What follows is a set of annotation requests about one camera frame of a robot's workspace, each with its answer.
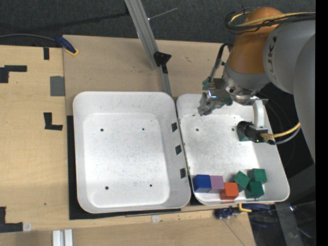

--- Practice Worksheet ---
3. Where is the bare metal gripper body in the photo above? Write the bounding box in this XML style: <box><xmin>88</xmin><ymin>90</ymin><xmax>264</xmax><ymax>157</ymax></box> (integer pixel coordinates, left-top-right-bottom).
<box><xmin>207</xmin><ymin>77</ymin><xmax>259</xmax><ymax>106</ymax></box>

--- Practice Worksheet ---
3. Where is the white plastic tray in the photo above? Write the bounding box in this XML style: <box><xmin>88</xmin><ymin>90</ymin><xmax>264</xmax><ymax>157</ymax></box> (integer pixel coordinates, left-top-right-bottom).
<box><xmin>176</xmin><ymin>93</ymin><xmax>291</xmax><ymax>207</ymax></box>
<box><xmin>72</xmin><ymin>91</ymin><xmax>192</xmax><ymax>214</ymax></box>

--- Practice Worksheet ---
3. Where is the blue cube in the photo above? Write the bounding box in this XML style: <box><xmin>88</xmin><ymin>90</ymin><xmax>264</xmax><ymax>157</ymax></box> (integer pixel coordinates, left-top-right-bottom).
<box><xmin>192</xmin><ymin>174</ymin><xmax>212</xmax><ymax>193</ymax></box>

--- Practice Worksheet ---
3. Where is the purple cube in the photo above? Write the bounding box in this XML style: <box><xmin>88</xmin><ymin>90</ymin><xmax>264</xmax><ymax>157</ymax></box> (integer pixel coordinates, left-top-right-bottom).
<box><xmin>209</xmin><ymin>175</ymin><xmax>226</xmax><ymax>194</ymax></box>

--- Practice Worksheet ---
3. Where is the green cube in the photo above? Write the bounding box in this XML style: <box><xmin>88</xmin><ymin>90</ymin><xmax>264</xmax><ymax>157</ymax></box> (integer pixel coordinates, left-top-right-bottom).
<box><xmin>233</xmin><ymin>171</ymin><xmax>251</xmax><ymax>190</ymax></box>
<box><xmin>244</xmin><ymin>180</ymin><xmax>265</xmax><ymax>199</ymax></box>
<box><xmin>247</xmin><ymin>168</ymin><xmax>268</xmax><ymax>184</ymax></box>

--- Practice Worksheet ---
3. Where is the orange cube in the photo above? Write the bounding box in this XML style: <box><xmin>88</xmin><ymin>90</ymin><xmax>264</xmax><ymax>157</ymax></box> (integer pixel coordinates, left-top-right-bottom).
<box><xmin>219</xmin><ymin>182</ymin><xmax>240</xmax><ymax>201</ymax></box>

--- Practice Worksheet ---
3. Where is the pale wood board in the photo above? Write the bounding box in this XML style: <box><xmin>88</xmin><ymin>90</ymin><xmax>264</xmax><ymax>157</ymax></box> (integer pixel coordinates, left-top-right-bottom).
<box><xmin>62</xmin><ymin>34</ymin><xmax>276</xmax><ymax>232</ymax></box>

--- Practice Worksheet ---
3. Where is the black cylinder on white bracket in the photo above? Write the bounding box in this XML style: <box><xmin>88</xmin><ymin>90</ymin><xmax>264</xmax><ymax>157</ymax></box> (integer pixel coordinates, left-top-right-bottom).
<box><xmin>236</xmin><ymin>98</ymin><xmax>273</xmax><ymax>144</ymax></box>

